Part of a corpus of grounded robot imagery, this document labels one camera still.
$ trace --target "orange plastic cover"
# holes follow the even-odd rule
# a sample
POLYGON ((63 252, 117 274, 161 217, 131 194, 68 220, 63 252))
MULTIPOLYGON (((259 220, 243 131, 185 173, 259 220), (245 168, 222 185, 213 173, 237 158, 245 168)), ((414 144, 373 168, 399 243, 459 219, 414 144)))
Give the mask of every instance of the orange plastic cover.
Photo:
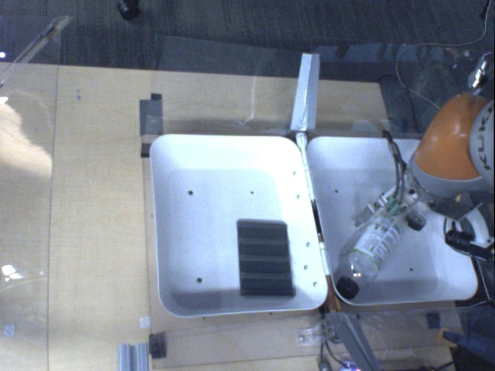
POLYGON ((484 97, 471 94, 448 100, 433 118, 416 150, 416 165, 441 179, 479 177, 469 155, 469 136, 474 119, 486 103, 484 97))

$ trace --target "plastic bottle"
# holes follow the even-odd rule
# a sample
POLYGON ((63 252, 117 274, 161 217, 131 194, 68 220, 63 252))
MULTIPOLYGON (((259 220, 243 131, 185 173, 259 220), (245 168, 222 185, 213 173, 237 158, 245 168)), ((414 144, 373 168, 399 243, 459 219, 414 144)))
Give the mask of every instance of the plastic bottle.
POLYGON ((404 213, 393 216, 379 211, 364 227, 352 250, 346 255, 336 288, 345 299, 356 297, 360 288, 372 282, 404 229, 404 213))

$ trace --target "wooden surface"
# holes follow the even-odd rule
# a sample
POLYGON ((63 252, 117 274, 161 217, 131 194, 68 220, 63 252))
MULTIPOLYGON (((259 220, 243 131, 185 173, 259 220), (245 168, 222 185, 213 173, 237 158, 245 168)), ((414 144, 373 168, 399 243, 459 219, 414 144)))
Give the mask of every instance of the wooden surface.
MULTIPOLYGON (((39 69, 37 78, 42 79, 43 70, 39 69)), ((118 345, 147 341, 152 326, 172 330, 179 338, 191 328, 207 325, 207 331, 213 331, 207 336, 207 362, 226 362, 230 355, 234 359, 259 356, 252 354, 249 344, 216 342, 219 335, 214 331, 214 318, 196 320, 184 329, 183 320, 164 315, 157 308, 155 281, 149 279, 149 273, 153 276, 154 259, 147 247, 150 216, 145 208, 145 191, 149 187, 145 186, 140 158, 138 105, 139 100, 149 99, 151 92, 161 93, 170 118, 164 123, 168 129, 178 124, 183 125, 180 129, 188 130, 191 120, 200 119, 202 128, 207 130, 212 119, 220 119, 221 130, 227 123, 230 128, 233 124, 235 130, 249 127, 266 131, 280 128, 290 119, 295 84, 292 79, 59 68, 56 126, 51 132, 55 133, 51 215, 47 228, 31 224, 34 230, 42 232, 46 228, 43 232, 49 232, 49 250, 34 250, 49 251, 48 357, 43 354, 45 345, 39 350, 45 362, 38 369, 46 369, 46 361, 50 371, 117 369, 118 345), (150 315, 154 316, 152 325, 148 324, 150 315)), ((319 124, 345 129, 355 120, 385 118, 378 85, 320 84, 319 124)), ((36 184, 30 188, 34 191, 36 184)), ((269 325, 273 316, 261 315, 258 321, 269 325)), ((294 332, 296 326, 309 327, 314 315, 300 317, 290 317, 279 327, 273 324, 273 328, 279 328, 281 341, 266 342, 274 350, 268 347, 263 356, 284 359, 175 369, 317 369, 317 349, 290 350, 297 345, 295 334, 292 337, 289 332, 294 332)), ((243 318, 221 323, 235 325, 243 318)), ((253 325, 244 328, 251 330, 245 338, 260 339, 253 325)), ((176 362, 168 366, 191 363, 186 357, 199 347, 187 342, 191 346, 181 348, 177 352, 180 356, 174 355, 176 362)), ((436 347, 433 352, 410 351, 405 358, 418 362, 419 352, 422 356, 433 353, 434 365, 449 357, 445 347, 436 347)))

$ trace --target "white cable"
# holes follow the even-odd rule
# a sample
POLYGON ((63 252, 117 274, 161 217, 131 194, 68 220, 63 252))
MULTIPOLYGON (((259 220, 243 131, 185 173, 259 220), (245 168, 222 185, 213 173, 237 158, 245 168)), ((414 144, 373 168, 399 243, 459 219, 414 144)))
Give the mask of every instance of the white cable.
POLYGON ((484 26, 484 30, 483 30, 483 34, 478 37, 477 39, 473 40, 473 41, 469 41, 467 43, 459 43, 459 44, 442 44, 442 43, 419 43, 419 44, 412 44, 410 46, 406 46, 398 55, 397 55, 397 59, 395 61, 395 74, 397 75, 397 79, 399 81, 399 84, 403 86, 403 88, 405 88, 408 92, 411 92, 412 94, 416 95, 417 97, 420 97, 421 99, 427 101, 428 103, 430 103, 431 105, 433 105, 437 110, 440 110, 440 106, 438 106, 433 100, 429 100, 427 97, 419 94, 418 92, 414 92, 412 89, 408 88, 404 82, 402 81, 401 79, 401 74, 399 73, 399 60, 402 56, 402 54, 407 51, 408 49, 410 48, 415 48, 415 47, 418 47, 418 46, 444 46, 444 47, 458 47, 458 46, 468 46, 468 45, 471 45, 471 44, 474 44, 474 43, 478 43, 479 41, 481 41, 485 36, 486 36, 486 30, 487 30, 487 24, 488 24, 488 16, 489 16, 489 13, 490 13, 490 6, 492 5, 492 1, 493 0, 489 0, 488 1, 488 6, 486 7, 486 13, 485 13, 485 26, 484 26))

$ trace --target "bottle label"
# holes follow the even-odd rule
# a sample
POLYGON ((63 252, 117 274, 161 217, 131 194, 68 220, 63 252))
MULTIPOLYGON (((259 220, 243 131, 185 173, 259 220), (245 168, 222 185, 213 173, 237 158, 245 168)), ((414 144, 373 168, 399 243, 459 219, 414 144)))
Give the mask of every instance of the bottle label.
POLYGON ((353 251, 366 254, 380 267, 401 234, 401 224, 397 219, 389 215, 378 215, 365 228, 353 251))

